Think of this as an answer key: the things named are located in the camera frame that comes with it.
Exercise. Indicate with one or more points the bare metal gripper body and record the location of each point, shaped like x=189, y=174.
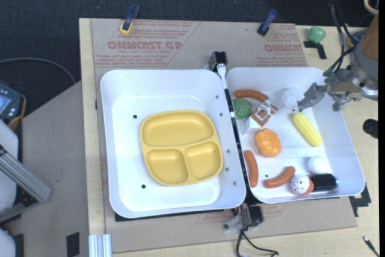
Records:
x=346, y=85

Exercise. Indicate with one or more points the yellow divided plate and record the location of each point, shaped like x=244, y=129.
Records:
x=177, y=129

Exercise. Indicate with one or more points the green toy broccoli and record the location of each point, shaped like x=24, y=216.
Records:
x=241, y=108

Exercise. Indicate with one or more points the brown cardboard board red print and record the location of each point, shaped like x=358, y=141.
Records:
x=168, y=48

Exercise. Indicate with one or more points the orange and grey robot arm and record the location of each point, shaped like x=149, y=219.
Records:
x=369, y=48

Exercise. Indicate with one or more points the yellow toy corn cob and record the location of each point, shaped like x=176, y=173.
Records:
x=307, y=129

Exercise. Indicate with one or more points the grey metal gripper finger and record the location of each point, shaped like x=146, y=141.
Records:
x=340, y=103
x=311, y=96

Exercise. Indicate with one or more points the orange toy pumpkin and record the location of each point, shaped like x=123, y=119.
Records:
x=267, y=143

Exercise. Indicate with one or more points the orange toy sausage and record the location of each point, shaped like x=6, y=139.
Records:
x=251, y=94
x=252, y=168
x=279, y=178

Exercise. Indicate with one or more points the thin black and white rod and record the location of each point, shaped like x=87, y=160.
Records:
x=231, y=112

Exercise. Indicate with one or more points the white red-dotted toy ice cream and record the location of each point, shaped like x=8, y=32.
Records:
x=300, y=184

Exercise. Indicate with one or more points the green toy pepper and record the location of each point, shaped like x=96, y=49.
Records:
x=317, y=34

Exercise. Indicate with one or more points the clear plastic bottle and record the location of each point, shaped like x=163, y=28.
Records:
x=290, y=97

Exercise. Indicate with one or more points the white plastic tray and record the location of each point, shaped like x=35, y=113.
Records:
x=126, y=135
x=337, y=144

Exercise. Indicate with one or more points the orange and white carton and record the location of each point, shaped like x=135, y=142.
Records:
x=261, y=115

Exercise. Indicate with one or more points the white toy egg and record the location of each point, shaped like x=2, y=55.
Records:
x=318, y=165

